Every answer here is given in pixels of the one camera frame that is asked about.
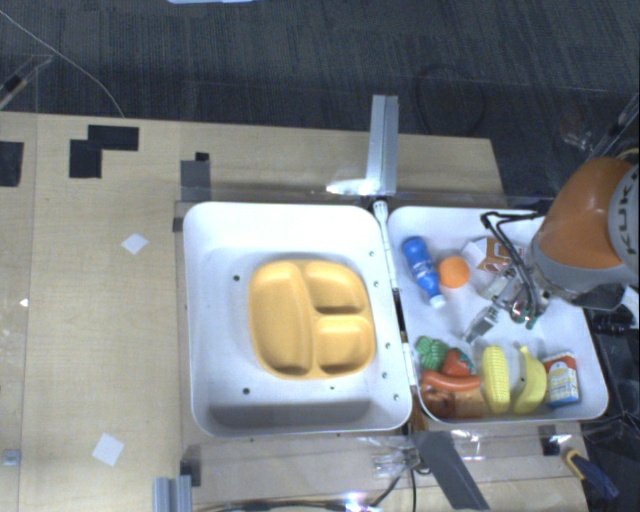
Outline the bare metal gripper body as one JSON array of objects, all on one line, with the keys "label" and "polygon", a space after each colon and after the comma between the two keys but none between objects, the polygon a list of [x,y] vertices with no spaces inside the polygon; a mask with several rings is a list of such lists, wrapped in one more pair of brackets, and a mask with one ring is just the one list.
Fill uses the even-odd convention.
[{"label": "bare metal gripper body", "polygon": [[506,284],[499,293],[499,306],[509,318],[526,329],[533,329],[549,306],[549,294],[536,284],[527,284],[517,272],[504,275]]}]

